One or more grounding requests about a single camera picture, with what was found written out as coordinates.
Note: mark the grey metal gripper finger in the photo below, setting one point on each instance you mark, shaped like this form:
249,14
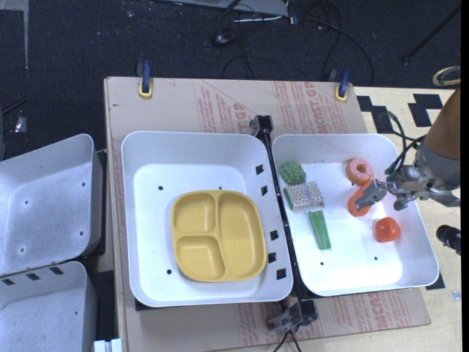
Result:
371,194
403,203

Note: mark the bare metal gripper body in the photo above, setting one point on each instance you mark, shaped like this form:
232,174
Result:
412,183

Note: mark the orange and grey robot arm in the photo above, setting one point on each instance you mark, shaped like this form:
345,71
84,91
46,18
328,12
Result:
445,134

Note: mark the orange carrot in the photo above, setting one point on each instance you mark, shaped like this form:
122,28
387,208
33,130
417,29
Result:
352,205

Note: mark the pink doughnut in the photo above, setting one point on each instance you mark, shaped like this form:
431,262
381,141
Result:
354,176

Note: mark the orange tomato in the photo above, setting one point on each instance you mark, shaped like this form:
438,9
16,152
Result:
386,230

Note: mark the patterned white and green carton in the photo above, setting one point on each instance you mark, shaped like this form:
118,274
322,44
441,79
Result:
304,196

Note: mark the white plastic tray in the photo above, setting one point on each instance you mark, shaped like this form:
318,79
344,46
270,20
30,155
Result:
154,211
351,259

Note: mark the green broccoli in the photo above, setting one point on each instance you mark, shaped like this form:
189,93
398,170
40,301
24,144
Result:
292,173

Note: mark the yellow tape roll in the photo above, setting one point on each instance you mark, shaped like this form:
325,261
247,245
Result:
445,81

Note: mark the yellow divided plate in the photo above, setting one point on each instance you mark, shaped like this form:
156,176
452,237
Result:
220,237

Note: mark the brown cardboard board red print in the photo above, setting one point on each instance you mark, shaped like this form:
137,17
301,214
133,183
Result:
176,101

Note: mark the black cylinder on white bracket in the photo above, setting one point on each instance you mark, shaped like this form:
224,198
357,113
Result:
448,236

